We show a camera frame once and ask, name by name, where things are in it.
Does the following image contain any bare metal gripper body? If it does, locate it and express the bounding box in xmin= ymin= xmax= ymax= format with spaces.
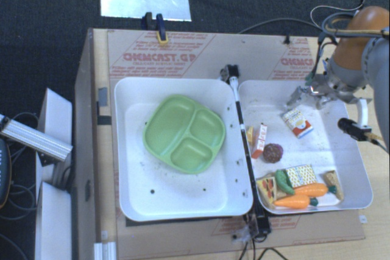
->
xmin=309 ymin=73 xmax=366 ymax=106

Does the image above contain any white and red carton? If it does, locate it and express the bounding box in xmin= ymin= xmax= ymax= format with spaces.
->
xmin=280 ymin=108 xmax=314 ymax=139

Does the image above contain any white plastic tray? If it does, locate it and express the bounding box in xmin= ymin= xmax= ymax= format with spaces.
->
xmin=237 ymin=79 xmax=374 ymax=216
xmin=113 ymin=76 xmax=255 ymax=222

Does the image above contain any orange and white carton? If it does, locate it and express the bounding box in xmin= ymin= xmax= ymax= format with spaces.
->
xmin=250 ymin=122 xmax=269 ymax=160

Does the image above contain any thin black and white rod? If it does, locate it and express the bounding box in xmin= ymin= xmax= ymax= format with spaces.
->
xmin=229 ymin=76 xmax=260 ymax=217

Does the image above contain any dark red round biscuit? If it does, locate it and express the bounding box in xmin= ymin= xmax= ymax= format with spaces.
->
xmin=262 ymin=142 xmax=285 ymax=164

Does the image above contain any yellow patterned carton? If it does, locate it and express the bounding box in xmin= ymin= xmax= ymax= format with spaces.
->
xmin=284 ymin=164 xmax=318 ymax=189

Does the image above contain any tan wedge of bread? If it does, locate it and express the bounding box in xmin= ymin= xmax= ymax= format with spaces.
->
xmin=322 ymin=169 xmax=345 ymax=202

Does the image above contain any green toy vegetable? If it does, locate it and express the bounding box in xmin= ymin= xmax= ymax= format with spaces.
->
xmin=274 ymin=169 xmax=296 ymax=196

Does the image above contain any orange carrot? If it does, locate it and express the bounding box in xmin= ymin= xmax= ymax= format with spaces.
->
xmin=293 ymin=182 xmax=338 ymax=199
xmin=274 ymin=194 xmax=319 ymax=210

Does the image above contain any toy pizza slice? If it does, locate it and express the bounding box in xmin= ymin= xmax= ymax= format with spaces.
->
xmin=255 ymin=176 xmax=278 ymax=209

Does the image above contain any brown cardboard board red print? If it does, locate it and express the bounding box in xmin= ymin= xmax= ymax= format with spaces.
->
xmin=106 ymin=29 xmax=366 ymax=257

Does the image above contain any green divided plate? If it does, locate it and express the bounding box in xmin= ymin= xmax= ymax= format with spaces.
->
xmin=142 ymin=94 xmax=227 ymax=175

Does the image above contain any black cylinder on white bracket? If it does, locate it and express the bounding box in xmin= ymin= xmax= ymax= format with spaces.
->
xmin=337 ymin=98 xmax=373 ymax=142

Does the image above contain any black block with thin wires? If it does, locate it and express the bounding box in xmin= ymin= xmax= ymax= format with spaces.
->
xmin=253 ymin=212 xmax=272 ymax=237
xmin=219 ymin=64 xmax=242 ymax=83

